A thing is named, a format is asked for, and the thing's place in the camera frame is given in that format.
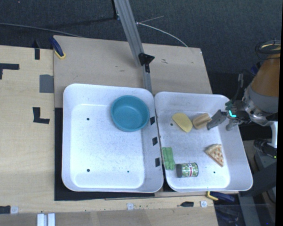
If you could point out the yellow toy taco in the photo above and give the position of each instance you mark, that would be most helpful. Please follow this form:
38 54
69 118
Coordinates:
183 122

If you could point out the tan toy bread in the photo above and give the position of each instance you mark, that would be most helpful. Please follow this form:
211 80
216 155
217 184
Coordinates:
200 121

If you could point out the green can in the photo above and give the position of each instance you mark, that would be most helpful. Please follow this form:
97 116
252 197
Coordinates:
188 170

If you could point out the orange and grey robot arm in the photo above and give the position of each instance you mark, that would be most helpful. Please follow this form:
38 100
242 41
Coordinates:
265 82

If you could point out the black cylinder on white bracket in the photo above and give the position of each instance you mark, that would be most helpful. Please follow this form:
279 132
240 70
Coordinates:
269 147

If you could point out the toy pizza slice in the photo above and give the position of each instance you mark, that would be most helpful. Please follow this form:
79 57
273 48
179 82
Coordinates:
216 153

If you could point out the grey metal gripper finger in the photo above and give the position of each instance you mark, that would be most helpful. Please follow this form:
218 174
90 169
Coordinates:
231 125
215 121

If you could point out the pale wood board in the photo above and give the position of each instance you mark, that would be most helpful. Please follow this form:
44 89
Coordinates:
99 62

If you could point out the white plastic tray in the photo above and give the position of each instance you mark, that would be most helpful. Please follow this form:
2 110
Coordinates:
191 144
103 146

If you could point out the blue bowl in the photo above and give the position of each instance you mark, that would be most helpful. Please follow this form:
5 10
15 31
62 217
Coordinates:
129 114

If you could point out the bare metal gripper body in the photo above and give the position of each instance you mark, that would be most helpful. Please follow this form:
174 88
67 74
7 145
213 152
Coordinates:
255 116

